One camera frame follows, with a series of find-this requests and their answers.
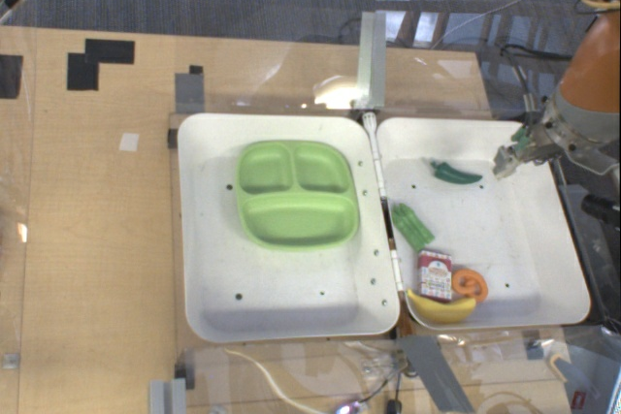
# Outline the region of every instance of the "green plate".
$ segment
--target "green plate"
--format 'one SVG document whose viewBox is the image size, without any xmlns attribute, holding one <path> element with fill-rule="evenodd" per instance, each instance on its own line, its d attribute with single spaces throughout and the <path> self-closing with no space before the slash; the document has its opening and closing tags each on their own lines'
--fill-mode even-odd
<svg viewBox="0 0 621 414">
<path fill-rule="evenodd" d="M 328 248 L 358 231 L 358 201 L 343 155 L 318 142 L 260 142 L 237 166 L 237 201 L 250 239 L 273 248 Z"/>
</svg>

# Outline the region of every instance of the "wooden table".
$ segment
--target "wooden table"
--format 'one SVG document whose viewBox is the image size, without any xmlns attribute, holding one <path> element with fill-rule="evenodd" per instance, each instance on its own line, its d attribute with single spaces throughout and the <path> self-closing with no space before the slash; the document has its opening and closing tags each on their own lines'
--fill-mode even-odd
<svg viewBox="0 0 621 414">
<path fill-rule="evenodd" d="M 86 38 L 135 41 L 135 62 L 100 65 L 99 91 L 68 91 L 67 54 L 83 52 Z M 247 111 L 239 104 L 250 103 L 269 112 L 323 112 L 312 88 L 335 75 L 355 79 L 357 48 L 3 27 L 0 53 L 24 57 L 19 98 L 0 100 L 0 151 L 13 152 L 17 203 L 29 207 L 6 208 L 10 222 L 0 225 L 5 242 L 16 222 L 28 227 L 27 256 L 25 243 L 11 239 L 16 249 L 0 273 L 0 305 L 17 331 L 0 352 L 20 347 L 21 354 L 19 369 L 0 371 L 0 412 L 146 413 L 148 382 L 172 377 L 184 326 L 176 316 L 166 141 L 175 73 L 204 67 L 208 109 Z M 468 53 L 389 49 L 386 93 L 389 107 L 418 115 L 490 117 Z M 135 151 L 119 149 L 124 134 L 139 135 Z M 342 388 L 330 375 L 346 356 L 338 343 L 245 352 L 258 354 L 287 395 L 314 409 L 334 410 L 335 401 L 294 380 L 292 370 L 316 371 L 345 396 L 360 388 L 359 371 Z M 274 400 L 264 371 L 248 358 L 206 346 L 199 360 L 212 376 L 200 380 L 211 384 L 212 398 L 195 392 L 188 412 L 210 412 L 215 391 L 228 412 L 299 410 Z M 478 373 L 466 365 L 456 371 L 479 403 L 513 385 L 545 412 L 569 412 L 562 384 L 542 361 L 519 359 L 500 373 L 504 368 L 481 363 Z M 405 412 L 436 412 L 419 380 L 405 381 L 401 398 Z M 379 396 L 377 412 L 383 402 Z"/>
</svg>

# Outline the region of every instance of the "toy sink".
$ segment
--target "toy sink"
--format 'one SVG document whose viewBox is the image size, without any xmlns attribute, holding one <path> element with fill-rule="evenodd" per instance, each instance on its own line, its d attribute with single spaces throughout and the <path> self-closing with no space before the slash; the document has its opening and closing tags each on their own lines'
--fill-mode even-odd
<svg viewBox="0 0 621 414">
<path fill-rule="evenodd" d="M 273 248 L 327 248 L 358 230 L 347 161 L 325 143 L 254 143 L 241 154 L 237 205 L 247 236 Z"/>
<path fill-rule="evenodd" d="M 479 272 L 489 297 L 443 332 L 581 321 L 590 301 L 547 167 L 498 181 L 492 159 L 517 123 L 393 118 L 376 137 L 390 205 L 413 208 L 427 247 Z M 209 341 L 390 330 L 415 252 L 391 254 L 369 137 L 340 117 L 195 114 L 178 135 L 185 312 Z M 483 175 L 442 182 L 429 159 Z M 393 256 L 398 264 L 393 265 Z"/>
</svg>

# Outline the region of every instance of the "small box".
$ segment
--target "small box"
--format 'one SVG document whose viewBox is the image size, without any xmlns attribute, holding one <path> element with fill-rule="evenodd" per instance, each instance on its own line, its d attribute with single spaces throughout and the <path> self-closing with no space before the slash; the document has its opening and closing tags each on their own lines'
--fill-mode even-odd
<svg viewBox="0 0 621 414">
<path fill-rule="evenodd" d="M 450 302 L 452 263 L 450 256 L 423 250 L 418 255 L 418 295 L 438 302 Z"/>
</svg>

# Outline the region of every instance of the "yellow banana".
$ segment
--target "yellow banana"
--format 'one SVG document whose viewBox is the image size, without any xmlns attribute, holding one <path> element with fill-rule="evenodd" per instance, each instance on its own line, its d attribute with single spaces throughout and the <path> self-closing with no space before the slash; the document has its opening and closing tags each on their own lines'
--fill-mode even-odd
<svg viewBox="0 0 621 414">
<path fill-rule="evenodd" d="M 414 304 L 416 315 L 434 323 L 459 323 L 470 316 L 476 307 L 476 300 L 472 297 L 466 297 L 451 303 L 439 303 L 420 297 L 410 289 L 408 289 L 408 297 Z"/>
</svg>

